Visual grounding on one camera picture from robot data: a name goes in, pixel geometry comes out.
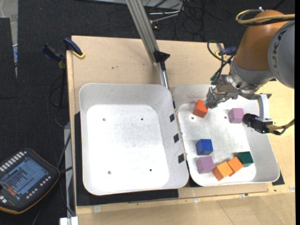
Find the hole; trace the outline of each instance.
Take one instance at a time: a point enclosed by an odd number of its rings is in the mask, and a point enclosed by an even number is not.
[[[183,153],[178,156],[178,163],[182,163],[184,161]]]
[[[172,115],[170,115],[170,122],[173,122],[174,119],[175,119],[175,115],[173,113]]]
[[[173,138],[174,138],[174,143],[176,143],[179,140],[179,135],[176,134]]]

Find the green block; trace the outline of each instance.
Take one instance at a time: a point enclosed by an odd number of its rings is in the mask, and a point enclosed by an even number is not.
[[[248,167],[253,164],[253,159],[250,152],[240,152],[236,155],[236,157],[244,165],[244,167]]]

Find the display screen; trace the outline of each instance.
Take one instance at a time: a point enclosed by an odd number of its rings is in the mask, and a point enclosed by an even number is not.
[[[4,175],[0,182],[11,195],[20,199],[46,175],[48,172],[44,168],[31,158],[26,157],[18,166]]]

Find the wooden block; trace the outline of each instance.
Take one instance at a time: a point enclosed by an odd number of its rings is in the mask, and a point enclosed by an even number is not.
[[[196,161],[197,169],[199,173],[210,173],[215,164],[211,156],[201,157]]]
[[[234,157],[230,161],[228,161],[228,165],[231,167],[233,173],[229,176],[234,175],[239,169],[243,168],[244,165],[239,161],[237,157]]]
[[[253,164],[253,159],[252,159],[251,153],[249,151],[247,151],[247,152],[239,152],[236,155],[236,157],[244,165],[244,167],[248,167],[251,164]]]
[[[242,108],[233,108],[228,113],[230,123],[241,123],[243,121],[244,110]]]
[[[196,143],[197,155],[209,155],[213,150],[211,139],[200,139]]]
[[[212,170],[212,173],[215,175],[216,179],[220,181],[224,177],[227,177],[230,174],[232,174],[233,171],[229,166],[228,162],[222,162]]]
[[[204,118],[208,112],[208,108],[204,105],[202,100],[198,100],[194,106],[193,115]]]

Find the white tray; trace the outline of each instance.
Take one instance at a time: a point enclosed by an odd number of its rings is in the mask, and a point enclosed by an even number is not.
[[[193,115],[198,99],[205,100],[211,85],[180,85],[174,89],[173,98],[178,112],[187,164],[192,179],[200,186],[217,186],[241,183],[273,182],[279,177],[279,167],[266,134],[260,134],[244,123],[232,124],[228,112],[232,108],[243,108],[244,113],[259,116],[257,101],[239,97],[220,103],[209,109],[204,118]],[[214,164],[229,161],[235,153],[250,151],[254,163],[244,167],[231,177],[218,181],[212,172],[199,174],[195,143],[199,139],[211,139]]]
[[[83,184],[91,194],[185,186],[188,168],[167,88],[90,83],[79,100]]]

